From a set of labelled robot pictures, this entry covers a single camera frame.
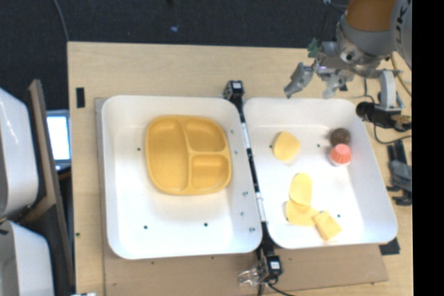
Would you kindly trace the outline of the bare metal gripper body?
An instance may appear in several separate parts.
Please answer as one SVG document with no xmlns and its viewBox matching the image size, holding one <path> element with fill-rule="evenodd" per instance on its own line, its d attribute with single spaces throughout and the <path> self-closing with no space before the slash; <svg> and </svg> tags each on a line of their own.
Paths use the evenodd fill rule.
<svg viewBox="0 0 444 296">
<path fill-rule="evenodd" d="M 314 70 L 319 76 L 376 78 L 379 65 L 387 58 L 387 53 L 369 54 L 348 40 L 314 40 Z"/>
</svg>

